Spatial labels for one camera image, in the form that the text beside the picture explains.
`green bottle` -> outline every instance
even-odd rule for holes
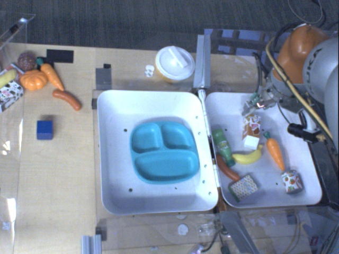
[[[213,136],[214,144],[217,146],[220,155],[223,156],[224,159],[226,160],[227,166],[228,167],[234,166],[235,162],[232,158],[231,147],[226,137],[224,136],[223,130],[217,129],[217,130],[212,131],[212,136]]]

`yellow banana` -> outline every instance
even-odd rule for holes
[[[248,154],[234,153],[232,158],[239,164],[248,165],[258,161],[261,157],[262,145],[259,145],[255,151]]]

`brown sausage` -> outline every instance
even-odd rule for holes
[[[237,182],[240,180],[240,176],[236,174],[234,171],[232,171],[224,162],[221,155],[217,155],[217,165],[219,169],[224,173],[228,178],[231,180]]]
[[[81,103],[69,92],[56,89],[55,91],[53,91],[52,95],[55,98],[63,99],[64,101],[69,103],[76,111],[79,111],[81,109]]]

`orange pumpkin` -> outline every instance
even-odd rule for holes
[[[21,85],[29,90],[42,89],[47,84],[47,76],[39,70],[30,70],[20,77]]]

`blue block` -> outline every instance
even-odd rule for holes
[[[53,121],[37,122],[37,139],[51,140],[53,138]]]

